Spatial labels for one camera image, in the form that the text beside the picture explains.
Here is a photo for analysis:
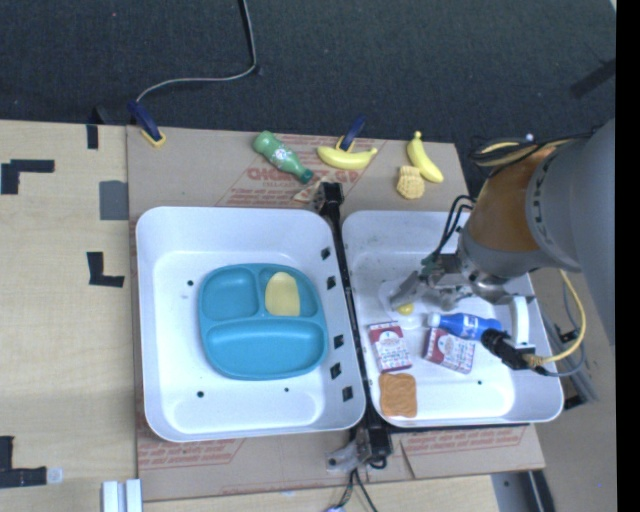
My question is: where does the brown cardboard board red print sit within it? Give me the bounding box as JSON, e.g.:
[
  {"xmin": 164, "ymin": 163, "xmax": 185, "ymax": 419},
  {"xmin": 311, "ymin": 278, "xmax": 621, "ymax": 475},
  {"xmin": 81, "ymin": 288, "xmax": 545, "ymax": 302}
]
[{"xmin": 125, "ymin": 124, "xmax": 547, "ymax": 502}]

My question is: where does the green bottle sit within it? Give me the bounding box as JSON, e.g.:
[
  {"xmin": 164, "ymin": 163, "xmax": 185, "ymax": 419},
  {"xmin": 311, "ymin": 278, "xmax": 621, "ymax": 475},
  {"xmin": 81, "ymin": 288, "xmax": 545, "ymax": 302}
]
[{"xmin": 251, "ymin": 130, "xmax": 315, "ymax": 185}]

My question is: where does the black block with thin wires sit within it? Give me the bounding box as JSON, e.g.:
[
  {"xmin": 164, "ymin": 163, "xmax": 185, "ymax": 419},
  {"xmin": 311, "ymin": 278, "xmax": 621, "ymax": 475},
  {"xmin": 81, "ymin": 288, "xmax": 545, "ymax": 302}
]
[
  {"xmin": 348, "ymin": 424, "xmax": 394, "ymax": 462},
  {"xmin": 316, "ymin": 181, "xmax": 346, "ymax": 217}
]

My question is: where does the yellow toy corn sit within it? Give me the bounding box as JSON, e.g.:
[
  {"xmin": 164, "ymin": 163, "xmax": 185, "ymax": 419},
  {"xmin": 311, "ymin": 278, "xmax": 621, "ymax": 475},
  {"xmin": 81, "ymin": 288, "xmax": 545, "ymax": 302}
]
[{"xmin": 395, "ymin": 165, "xmax": 426, "ymax": 201}]

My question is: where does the white plastic tray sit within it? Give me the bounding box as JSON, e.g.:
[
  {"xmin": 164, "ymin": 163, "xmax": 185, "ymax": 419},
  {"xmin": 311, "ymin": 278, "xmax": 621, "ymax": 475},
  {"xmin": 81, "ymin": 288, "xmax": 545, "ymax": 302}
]
[
  {"xmin": 340, "ymin": 209, "xmax": 566, "ymax": 429},
  {"xmin": 134, "ymin": 205, "xmax": 368, "ymax": 444}
]

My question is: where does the blue divided plate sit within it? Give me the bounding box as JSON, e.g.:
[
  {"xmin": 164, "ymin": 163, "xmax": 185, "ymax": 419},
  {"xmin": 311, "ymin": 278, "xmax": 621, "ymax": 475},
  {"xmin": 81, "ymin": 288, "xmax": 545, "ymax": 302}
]
[{"xmin": 197, "ymin": 262, "xmax": 330, "ymax": 382}]

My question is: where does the orange toast slice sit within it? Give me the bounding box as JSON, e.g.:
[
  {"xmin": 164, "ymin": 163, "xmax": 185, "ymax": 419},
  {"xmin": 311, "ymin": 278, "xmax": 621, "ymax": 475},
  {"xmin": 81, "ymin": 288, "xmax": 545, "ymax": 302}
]
[{"xmin": 377, "ymin": 371, "xmax": 419, "ymax": 420}]

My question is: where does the blue bottle white cap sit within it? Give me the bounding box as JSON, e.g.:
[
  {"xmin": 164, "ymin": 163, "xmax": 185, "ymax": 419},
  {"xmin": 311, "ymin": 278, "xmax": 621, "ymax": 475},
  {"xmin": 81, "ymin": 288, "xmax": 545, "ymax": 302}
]
[{"xmin": 426, "ymin": 311, "xmax": 503, "ymax": 342}]

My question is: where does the red and white carton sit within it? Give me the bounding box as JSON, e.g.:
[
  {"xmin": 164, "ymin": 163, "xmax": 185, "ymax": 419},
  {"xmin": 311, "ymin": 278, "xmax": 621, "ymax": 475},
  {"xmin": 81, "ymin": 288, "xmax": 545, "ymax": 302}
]
[
  {"xmin": 368, "ymin": 320, "xmax": 414, "ymax": 374},
  {"xmin": 421, "ymin": 326, "xmax": 477, "ymax": 375}
]

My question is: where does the yellow banana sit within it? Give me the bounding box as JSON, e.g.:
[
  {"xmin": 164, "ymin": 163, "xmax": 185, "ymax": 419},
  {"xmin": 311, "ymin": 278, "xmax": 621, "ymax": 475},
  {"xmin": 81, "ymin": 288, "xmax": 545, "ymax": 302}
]
[
  {"xmin": 316, "ymin": 145, "xmax": 380, "ymax": 171},
  {"xmin": 405, "ymin": 130, "xmax": 445, "ymax": 185}
]

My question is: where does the white fried egg yellow yolk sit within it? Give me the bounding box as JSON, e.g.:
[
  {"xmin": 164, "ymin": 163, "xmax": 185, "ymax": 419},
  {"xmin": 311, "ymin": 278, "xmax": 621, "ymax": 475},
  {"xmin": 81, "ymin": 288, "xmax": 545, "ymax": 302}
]
[{"xmin": 378, "ymin": 278, "xmax": 427, "ymax": 331}]

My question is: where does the black cylinder on white bracket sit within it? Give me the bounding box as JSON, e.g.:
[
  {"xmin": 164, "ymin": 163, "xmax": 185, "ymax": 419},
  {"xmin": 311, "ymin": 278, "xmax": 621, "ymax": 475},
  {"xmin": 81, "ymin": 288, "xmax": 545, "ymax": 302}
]
[{"xmin": 480, "ymin": 294, "xmax": 539, "ymax": 372}]

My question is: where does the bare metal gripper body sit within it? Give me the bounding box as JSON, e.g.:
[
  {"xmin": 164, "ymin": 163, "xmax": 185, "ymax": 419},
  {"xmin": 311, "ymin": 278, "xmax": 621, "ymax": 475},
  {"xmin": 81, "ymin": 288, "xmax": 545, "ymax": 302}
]
[{"xmin": 422, "ymin": 253, "xmax": 517, "ymax": 306}]

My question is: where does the yellow oval toy food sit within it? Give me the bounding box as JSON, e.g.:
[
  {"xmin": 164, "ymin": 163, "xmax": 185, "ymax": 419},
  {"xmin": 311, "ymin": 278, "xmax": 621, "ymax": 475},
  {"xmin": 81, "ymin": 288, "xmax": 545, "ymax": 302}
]
[{"xmin": 263, "ymin": 270, "xmax": 302, "ymax": 318}]

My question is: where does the beige triangular pizza slice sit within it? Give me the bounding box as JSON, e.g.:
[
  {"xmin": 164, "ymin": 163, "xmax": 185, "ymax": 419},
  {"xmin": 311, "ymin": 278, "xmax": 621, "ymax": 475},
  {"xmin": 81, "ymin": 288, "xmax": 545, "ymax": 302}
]
[{"xmin": 292, "ymin": 181, "xmax": 324, "ymax": 204}]

